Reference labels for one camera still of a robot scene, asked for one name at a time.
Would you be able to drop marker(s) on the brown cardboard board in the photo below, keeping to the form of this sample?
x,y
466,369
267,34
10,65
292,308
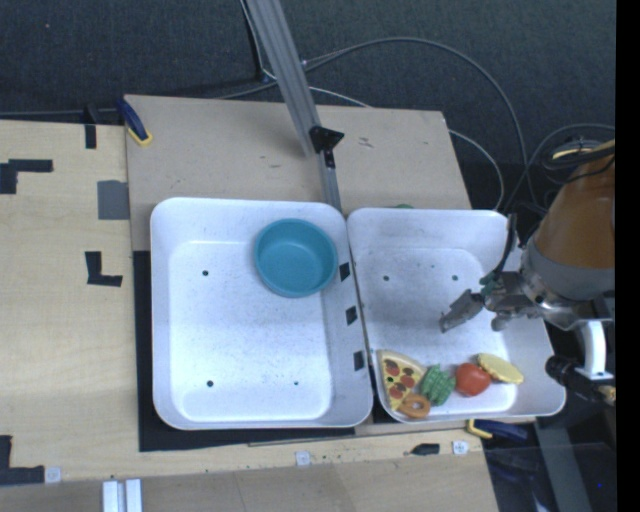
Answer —
x,y
225,150

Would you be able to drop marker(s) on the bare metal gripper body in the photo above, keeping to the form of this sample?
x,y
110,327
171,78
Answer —
x,y
520,297

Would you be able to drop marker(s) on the red toy tomato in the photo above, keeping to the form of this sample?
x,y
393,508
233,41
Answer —
x,y
471,380

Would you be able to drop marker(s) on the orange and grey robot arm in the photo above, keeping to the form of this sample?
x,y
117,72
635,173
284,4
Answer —
x,y
575,225

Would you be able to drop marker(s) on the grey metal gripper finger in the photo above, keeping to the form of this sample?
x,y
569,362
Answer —
x,y
501,321
461,310

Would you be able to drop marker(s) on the green toy broccoli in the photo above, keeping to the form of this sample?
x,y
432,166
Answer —
x,y
436,385

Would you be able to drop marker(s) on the toy pizza slice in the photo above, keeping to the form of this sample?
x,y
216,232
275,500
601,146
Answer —
x,y
397,372

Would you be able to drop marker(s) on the small green object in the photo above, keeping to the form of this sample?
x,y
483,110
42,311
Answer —
x,y
403,205

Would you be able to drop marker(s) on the yellow toy biscuit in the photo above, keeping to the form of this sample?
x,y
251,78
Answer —
x,y
500,369

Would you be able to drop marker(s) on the black cylinder on white bracket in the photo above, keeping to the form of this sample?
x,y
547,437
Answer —
x,y
595,350

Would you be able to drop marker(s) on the orange toy doughnut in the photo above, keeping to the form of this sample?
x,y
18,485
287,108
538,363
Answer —
x,y
409,409

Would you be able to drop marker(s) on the thin black rod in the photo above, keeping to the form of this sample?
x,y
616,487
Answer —
x,y
359,305

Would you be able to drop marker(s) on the teal bowl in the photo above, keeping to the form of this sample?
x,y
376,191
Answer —
x,y
295,260

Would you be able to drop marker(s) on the white plastic tray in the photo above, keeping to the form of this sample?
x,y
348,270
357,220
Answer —
x,y
250,340
420,300

